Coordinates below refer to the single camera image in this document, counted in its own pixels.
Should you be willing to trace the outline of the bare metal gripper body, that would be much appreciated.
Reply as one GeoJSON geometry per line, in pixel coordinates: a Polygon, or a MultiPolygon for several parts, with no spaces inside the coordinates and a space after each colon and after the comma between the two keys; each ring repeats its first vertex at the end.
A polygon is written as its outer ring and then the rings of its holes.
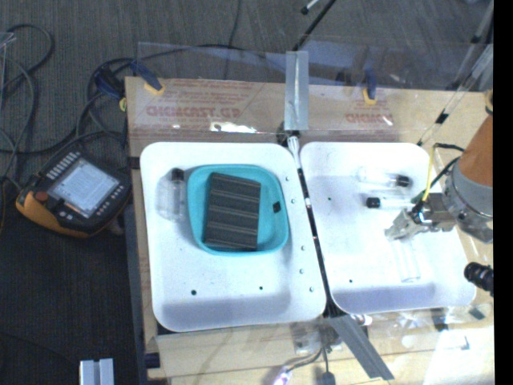
{"type": "Polygon", "coordinates": [[[450,231],[457,226],[483,243],[493,242],[493,205],[490,200],[465,201],[457,193],[431,193],[419,214],[422,224],[450,231]]]}

